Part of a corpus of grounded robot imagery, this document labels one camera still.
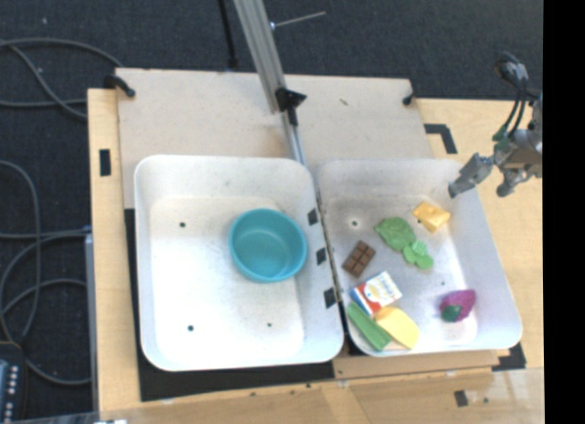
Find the green lettuce leaf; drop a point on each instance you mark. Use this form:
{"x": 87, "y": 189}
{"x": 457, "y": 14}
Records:
{"x": 395, "y": 232}

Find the yellow cheese slice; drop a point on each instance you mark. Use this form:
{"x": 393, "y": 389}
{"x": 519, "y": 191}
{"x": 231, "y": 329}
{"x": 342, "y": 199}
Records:
{"x": 400, "y": 327}

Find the yellow cheese wedge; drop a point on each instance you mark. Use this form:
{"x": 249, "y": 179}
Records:
{"x": 432, "y": 216}

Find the pale wooden board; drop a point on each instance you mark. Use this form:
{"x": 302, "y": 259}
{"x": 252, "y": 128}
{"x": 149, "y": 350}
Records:
{"x": 192, "y": 111}

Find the teal bowl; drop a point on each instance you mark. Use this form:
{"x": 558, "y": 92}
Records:
{"x": 267, "y": 248}

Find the white plastic tray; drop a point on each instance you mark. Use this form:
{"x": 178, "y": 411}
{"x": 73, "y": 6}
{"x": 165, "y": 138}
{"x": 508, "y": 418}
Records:
{"x": 192, "y": 276}
{"x": 480, "y": 276}

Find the green celery stick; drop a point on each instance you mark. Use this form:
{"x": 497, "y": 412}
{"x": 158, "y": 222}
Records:
{"x": 368, "y": 328}

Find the white blue red carton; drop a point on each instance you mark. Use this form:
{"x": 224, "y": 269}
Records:
{"x": 377, "y": 292}

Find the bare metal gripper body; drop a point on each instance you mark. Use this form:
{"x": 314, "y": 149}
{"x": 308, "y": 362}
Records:
{"x": 525, "y": 148}

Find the purple eggplant with green stem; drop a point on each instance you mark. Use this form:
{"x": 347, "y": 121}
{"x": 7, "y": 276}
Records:
{"x": 459, "y": 303}

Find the brown chocolate bar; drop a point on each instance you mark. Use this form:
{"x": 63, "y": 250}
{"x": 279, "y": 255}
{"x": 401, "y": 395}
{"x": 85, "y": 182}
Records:
{"x": 358, "y": 257}

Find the thin black and white rod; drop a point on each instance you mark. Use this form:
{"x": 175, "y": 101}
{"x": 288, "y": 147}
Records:
{"x": 294, "y": 139}

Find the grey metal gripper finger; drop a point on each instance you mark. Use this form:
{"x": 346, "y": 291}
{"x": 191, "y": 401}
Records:
{"x": 473, "y": 171}
{"x": 511, "y": 182}

